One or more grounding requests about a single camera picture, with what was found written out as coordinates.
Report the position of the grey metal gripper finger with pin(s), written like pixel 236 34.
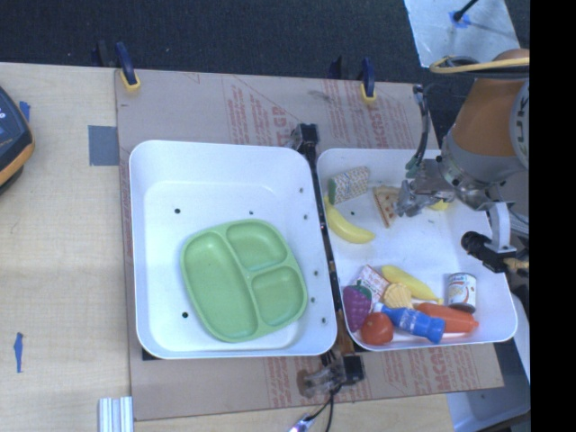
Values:
pixel 405 207
pixel 407 188

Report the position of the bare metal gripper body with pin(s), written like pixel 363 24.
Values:
pixel 434 182

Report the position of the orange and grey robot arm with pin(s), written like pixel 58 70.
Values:
pixel 486 115

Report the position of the toy pizza slice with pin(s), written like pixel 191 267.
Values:
pixel 386 205

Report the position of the small yellow toy piece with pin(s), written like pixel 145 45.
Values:
pixel 440 205

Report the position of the white plastic tray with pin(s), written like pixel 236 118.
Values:
pixel 432 250
pixel 166 259

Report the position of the cream carton with green end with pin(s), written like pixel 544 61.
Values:
pixel 348 185

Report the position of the yellow banana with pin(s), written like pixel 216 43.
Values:
pixel 348 231
pixel 409 279

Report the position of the red and white carton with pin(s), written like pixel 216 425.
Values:
pixel 371 279

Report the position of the yellow shell-shaped biscuit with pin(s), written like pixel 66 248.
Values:
pixel 397 296

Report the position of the small white and orange can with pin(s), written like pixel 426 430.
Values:
pixel 461 290

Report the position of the purple grapes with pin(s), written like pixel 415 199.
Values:
pixel 356 306

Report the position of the blue bottle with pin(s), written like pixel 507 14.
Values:
pixel 416 323

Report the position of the orange carrot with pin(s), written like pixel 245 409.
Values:
pixel 454 318

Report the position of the red tomato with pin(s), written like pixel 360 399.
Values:
pixel 376 329

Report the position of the green divided plate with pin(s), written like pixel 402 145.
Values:
pixel 225 277

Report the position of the brown cardboard board red print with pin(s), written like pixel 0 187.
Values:
pixel 202 106

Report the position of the black cylinder on white bracket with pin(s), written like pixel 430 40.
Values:
pixel 488 246

